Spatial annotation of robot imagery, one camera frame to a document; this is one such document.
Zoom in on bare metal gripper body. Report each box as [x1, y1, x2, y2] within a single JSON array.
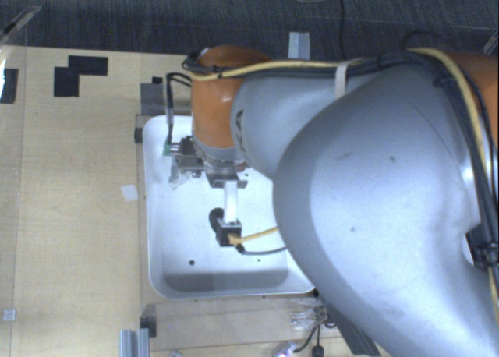
[[173, 136, 239, 179]]

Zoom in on white plastic tray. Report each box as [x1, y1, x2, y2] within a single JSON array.
[[141, 114, 317, 302]]

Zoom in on black cylinder on white bracket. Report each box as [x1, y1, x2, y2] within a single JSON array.
[[205, 174, 250, 248]]

